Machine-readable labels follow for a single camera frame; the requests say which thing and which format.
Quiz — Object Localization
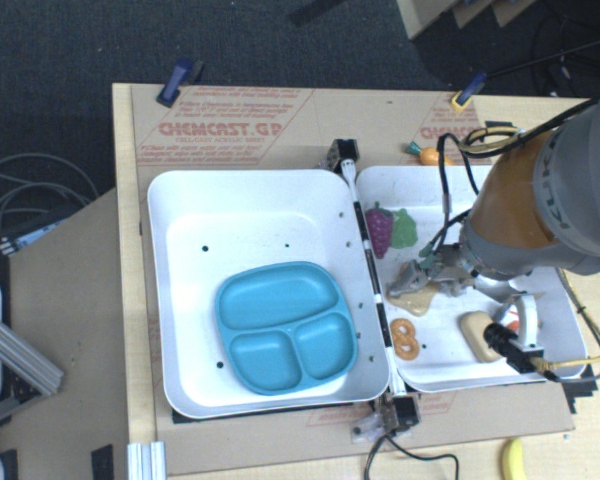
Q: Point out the green broccoli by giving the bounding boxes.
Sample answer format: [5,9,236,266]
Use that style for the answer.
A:
[390,208,419,251]

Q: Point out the beige pizza slice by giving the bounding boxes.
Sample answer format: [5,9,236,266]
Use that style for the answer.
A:
[386,261,442,318]

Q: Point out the brown pretzel biscuit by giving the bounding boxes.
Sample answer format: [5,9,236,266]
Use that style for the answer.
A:
[389,317,422,362]

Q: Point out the black block with thin wires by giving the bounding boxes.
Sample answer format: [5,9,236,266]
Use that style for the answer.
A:
[317,138,360,174]
[350,394,422,439]

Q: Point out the yellow banana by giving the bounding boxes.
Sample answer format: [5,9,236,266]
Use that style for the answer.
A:
[500,437,528,480]

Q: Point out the thin black and white rod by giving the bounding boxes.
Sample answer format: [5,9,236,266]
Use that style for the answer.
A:
[339,159,406,397]

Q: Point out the black cylinder on white bracket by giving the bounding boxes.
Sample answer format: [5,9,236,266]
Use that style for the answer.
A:
[482,292,545,375]

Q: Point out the orange carrot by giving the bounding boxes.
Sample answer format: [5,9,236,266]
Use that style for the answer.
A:
[406,140,457,167]

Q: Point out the small red orange toy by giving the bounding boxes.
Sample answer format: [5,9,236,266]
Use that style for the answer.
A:
[505,306,542,333]

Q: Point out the blue divided plate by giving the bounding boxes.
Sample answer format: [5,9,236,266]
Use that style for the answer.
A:
[214,260,358,396]

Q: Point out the brown cardboard board red print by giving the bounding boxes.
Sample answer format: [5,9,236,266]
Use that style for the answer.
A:
[129,84,577,477]

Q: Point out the white plastic tray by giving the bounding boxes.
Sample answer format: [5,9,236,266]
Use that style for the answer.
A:
[354,164,589,394]
[146,168,393,419]

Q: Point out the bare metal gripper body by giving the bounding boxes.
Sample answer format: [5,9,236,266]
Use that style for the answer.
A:
[426,244,520,303]

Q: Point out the purple grapes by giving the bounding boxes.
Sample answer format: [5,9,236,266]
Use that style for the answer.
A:
[364,201,396,261]

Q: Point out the beige bread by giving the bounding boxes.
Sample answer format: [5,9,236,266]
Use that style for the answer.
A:
[458,310,507,365]

